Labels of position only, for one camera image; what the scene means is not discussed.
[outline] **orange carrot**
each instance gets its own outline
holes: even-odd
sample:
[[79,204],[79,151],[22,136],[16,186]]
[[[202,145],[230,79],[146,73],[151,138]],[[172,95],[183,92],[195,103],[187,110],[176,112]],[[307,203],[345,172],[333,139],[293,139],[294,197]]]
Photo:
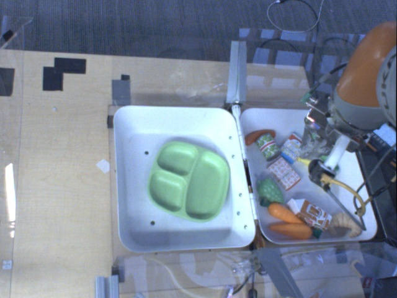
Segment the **orange carrot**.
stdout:
[[294,223],[275,223],[269,225],[272,231],[296,238],[298,240],[307,240],[312,235],[311,228],[306,224]]
[[262,129],[262,130],[256,130],[255,132],[250,132],[248,135],[245,137],[245,142],[246,145],[252,145],[261,135],[264,135],[265,133],[271,134],[273,138],[275,138],[275,131],[270,130],[270,129]]
[[269,214],[287,223],[304,224],[293,212],[282,206],[280,203],[271,203],[267,208]]

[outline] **green can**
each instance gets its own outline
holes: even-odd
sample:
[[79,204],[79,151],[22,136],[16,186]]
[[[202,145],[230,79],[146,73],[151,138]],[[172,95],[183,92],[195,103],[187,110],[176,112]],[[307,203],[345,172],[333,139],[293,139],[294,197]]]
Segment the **green can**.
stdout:
[[261,150],[267,161],[272,161],[281,155],[281,150],[277,146],[271,134],[265,133],[256,140],[256,144]]

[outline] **white cable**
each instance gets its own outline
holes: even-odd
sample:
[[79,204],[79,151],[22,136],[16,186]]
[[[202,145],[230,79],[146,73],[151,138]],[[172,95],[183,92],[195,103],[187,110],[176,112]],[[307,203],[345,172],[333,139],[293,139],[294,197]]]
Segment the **white cable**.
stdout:
[[318,17],[317,17],[316,22],[315,22],[309,29],[304,30],[304,31],[284,30],[283,28],[279,27],[276,23],[274,23],[274,22],[272,21],[272,19],[270,18],[270,15],[269,15],[270,8],[271,8],[272,6],[274,6],[275,4],[280,4],[280,3],[281,3],[280,0],[276,0],[276,1],[274,1],[273,3],[271,3],[271,4],[268,6],[268,8],[267,8],[266,14],[267,14],[267,18],[268,18],[268,20],[270,21],[270,23],[271,23],[276,29],[278,29],[278,30],[280,30],[280,31],[284,31],[284,32],[288,32],[288,33],[306,33],[306,32],[309,32],[309,31],[313,30],[313,29],[318,25],[318,22],[320,21],[321,11],[323,10],[323,4],[324,4],[324,2],[325,2],[325,0],[321,0],[321,4],[320,4],[319,11],[318,11]]

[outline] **brown sausage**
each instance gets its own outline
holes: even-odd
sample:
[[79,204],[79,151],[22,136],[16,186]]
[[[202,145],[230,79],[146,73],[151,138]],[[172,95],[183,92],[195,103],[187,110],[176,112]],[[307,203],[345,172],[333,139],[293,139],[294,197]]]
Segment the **brown sausage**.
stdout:
[[264,135],[265,133],[269,133],[273,138],[275,138],[274,130],[270,130],[270,129],[256,130],[246,135],[245,138],[246,145],[247,146],[252,145],[261,135]]

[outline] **green toy vegetable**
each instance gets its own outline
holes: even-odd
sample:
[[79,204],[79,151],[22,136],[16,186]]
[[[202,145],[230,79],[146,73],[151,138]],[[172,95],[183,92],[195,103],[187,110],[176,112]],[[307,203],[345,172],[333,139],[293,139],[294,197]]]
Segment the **green toy vegetable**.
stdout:
[[271,178],[259,181],[257,191],[261,197],[260,205],[263,207],[268,207],[273,202],[284,203],[281,190]]

